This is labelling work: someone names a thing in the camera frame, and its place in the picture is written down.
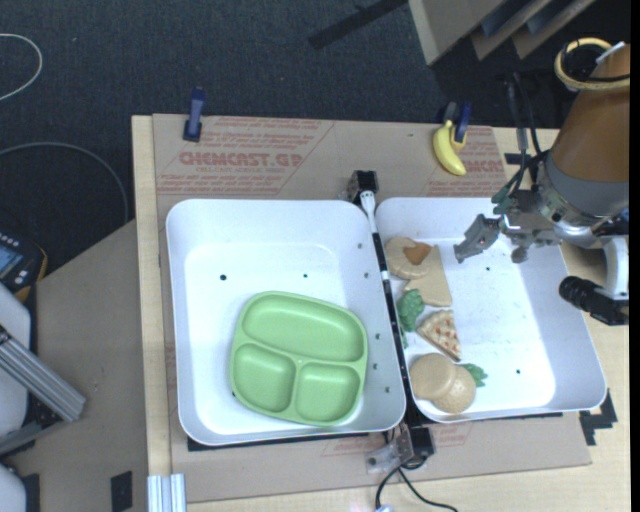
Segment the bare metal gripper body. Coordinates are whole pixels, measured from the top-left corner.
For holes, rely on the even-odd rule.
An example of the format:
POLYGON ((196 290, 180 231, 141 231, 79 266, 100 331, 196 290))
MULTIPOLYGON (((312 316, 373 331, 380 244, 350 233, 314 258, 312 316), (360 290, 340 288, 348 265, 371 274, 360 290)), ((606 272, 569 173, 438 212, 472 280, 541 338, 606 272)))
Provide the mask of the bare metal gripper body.
POLYGON ((595 249, 611 240, 611 234, 602 231, 605 221, 573 207, 556 192, 519 190, 501 214, 501 231, 525 248, 566 242, 595 249))

